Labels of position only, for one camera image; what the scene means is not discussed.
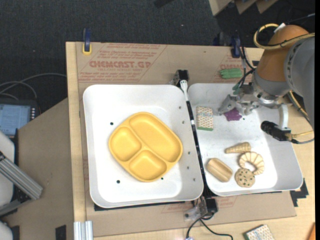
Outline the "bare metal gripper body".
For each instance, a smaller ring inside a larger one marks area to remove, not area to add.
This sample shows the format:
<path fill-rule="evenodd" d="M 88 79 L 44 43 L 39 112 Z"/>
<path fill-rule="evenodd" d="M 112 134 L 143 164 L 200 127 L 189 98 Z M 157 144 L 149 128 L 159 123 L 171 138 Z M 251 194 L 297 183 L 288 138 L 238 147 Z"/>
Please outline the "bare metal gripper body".
<path fill-rule="evenodd" d="M 239 107 L 242 104 L 251 105 L 252 112 L 259 107 L 277 109 L 280 106 L 278 100 L 278 96 L 269 94 L 256 83 L 244 84 L 236 97 Z"/>

